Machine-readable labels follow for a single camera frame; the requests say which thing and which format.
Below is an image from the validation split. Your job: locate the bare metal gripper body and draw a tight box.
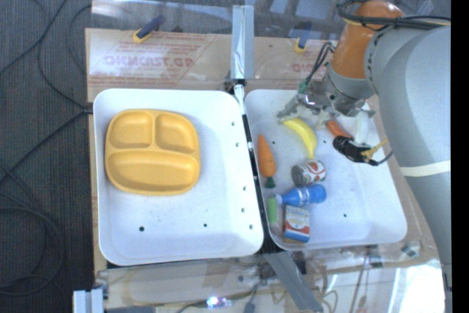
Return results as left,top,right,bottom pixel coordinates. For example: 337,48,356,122
295,79,363,119

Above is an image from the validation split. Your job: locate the orange sausage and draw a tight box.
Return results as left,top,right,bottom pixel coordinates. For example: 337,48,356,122
325,119,353,139

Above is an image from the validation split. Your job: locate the yellow banana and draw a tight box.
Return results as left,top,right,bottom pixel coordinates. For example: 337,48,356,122
282,117,318,161

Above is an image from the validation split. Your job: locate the orange carrot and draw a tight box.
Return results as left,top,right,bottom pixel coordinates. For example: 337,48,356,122
256,133,277,190

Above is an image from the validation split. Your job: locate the red and white can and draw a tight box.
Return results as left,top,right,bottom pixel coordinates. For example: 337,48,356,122
290,159,328,188

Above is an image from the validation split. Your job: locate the blue bottle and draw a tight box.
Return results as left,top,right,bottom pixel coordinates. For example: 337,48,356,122
274,183,328,208

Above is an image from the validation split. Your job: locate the white plastic tray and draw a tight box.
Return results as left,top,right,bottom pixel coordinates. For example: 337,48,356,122
243,89,409,252
92,87,265,267

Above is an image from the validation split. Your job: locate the green cylinder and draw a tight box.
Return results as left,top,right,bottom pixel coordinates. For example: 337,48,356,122
266,195,280,226

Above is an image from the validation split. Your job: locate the white orange blue carton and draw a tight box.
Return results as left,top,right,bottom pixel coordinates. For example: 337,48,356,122
282,204,311,244

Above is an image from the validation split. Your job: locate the yellow divided plate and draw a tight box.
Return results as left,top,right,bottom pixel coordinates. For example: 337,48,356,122
104,108,202,196

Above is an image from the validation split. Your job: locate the brown cardboard board red print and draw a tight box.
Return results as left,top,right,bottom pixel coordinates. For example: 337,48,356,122
84,27,443,309

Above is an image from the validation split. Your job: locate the black cylinder on white bracket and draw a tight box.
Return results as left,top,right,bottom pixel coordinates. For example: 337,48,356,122
332,108,373,163

